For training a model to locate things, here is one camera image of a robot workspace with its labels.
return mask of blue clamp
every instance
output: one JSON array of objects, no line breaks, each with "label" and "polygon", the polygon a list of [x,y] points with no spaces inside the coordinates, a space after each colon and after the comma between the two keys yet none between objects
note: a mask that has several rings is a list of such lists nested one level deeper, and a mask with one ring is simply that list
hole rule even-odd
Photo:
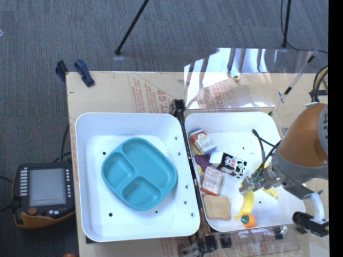
[{"label": "blue clamp", "polygon": [[94,80],[92,79],[90,72],[88,71],[87,65],[83,60],[77,60],[75,62],[75,67],[77,71],[83,75],[81,79],[87,87],[94,84]]},{"label": "blue clamp", "polygon": [[63,60],[57,63],[57,67],[55,69],[57,76],[65,83],[65,73],[68,72]]}]

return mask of white tray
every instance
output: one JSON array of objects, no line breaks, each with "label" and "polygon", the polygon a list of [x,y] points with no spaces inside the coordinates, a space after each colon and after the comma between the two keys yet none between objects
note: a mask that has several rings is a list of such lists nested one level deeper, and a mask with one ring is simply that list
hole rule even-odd
[{"label": "white tray", "polygon": [[[272,144],[280,140],[274,120],[263,112],[194,113],[186,118],[185,129],[187,134],[203,129],[217,145],[216,151],[247,161],[244,176],[251,175],[262,161],[258,139],[251,130],[255,129],[261,138]],[[267,155],[272,147],[266,143],[263,143],[263,146]],[[247,229],[240,218],[237,220],[234,218],[243,203],[243,196],[238,188],[244,176],[237,179],[227,173],[223,174],[218,195],[229,197],[231,217],[229,219],[206,217],[213,229],[220,232]],[[253,228],[292,224],[294,212],[305,212],[303,201],[285,191],[281,186],[274,190],[278,194],[277,199],[262,189],[254,192],[255,201],[251,213],[256,218],[256,225]]]},{"label": "white tray", "polygon": [[[126,205],[103,181],[101,166],[125,140],[141,137],[177,169],[177,183],[155,207]],[[76,121],[81,222],[93,241],[189,236],[200,225],[199,209],[180,123],[169,114],[86,113]]]}]

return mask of gray carpet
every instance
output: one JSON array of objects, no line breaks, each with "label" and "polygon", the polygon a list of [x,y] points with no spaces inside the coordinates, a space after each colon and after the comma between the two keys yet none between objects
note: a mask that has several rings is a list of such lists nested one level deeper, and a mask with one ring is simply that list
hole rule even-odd
[{"label": "gray carpet", "polygon": [[[22,163],[52,162],[68,124],[65,84],[83,59],[90,71],[183,71],[215,48],[282,48],[287,0],[150,0],[121,54],[144,0],[0,0],[0,175]],[[328,62],[329,0],[292,0],[287,49],[319,50],[308,71]],[[65,152],[70,151],[67,140]],[[0,178],[0,207],[11,184]],[[78,254],[76,219],[40,230],[0,218],[0,256]]]}]

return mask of divided blue plate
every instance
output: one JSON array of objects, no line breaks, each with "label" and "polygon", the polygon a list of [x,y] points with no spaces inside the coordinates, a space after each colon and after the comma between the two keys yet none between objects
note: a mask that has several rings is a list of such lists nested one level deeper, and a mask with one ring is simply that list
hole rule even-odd
[{"label": "divided blue plate", "polygon": [[149,141],[134,137],[121,143],[104,160],[102,178],[128,206],[147,210],[173,189],[177,170]]}]

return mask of blue plate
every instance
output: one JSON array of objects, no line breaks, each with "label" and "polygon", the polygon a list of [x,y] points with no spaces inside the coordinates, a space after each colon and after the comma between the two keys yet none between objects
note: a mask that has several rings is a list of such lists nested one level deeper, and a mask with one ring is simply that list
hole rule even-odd
[{"label": "blue plate", "polygon": [[104,160],[102,178],[128,206],[147,210],[173,189],[177,170],[154,145],[134,137],[121,143]]}]

